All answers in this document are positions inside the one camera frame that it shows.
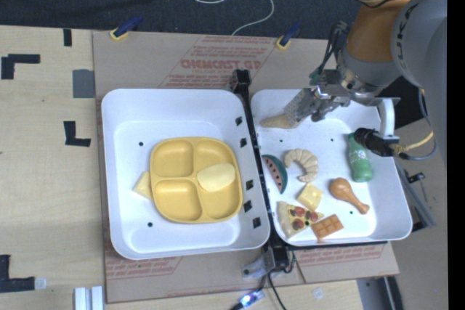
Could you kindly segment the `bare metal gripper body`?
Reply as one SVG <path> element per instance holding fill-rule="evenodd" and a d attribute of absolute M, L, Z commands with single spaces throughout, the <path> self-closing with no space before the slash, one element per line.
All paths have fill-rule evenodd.
<path fill-rule="evenodd" d="M 364 82 L 348 69 L 315 70 L 310 85 L 316 107 L 347 106 L 351 101 L 364 103 L 367 91 Z"/>

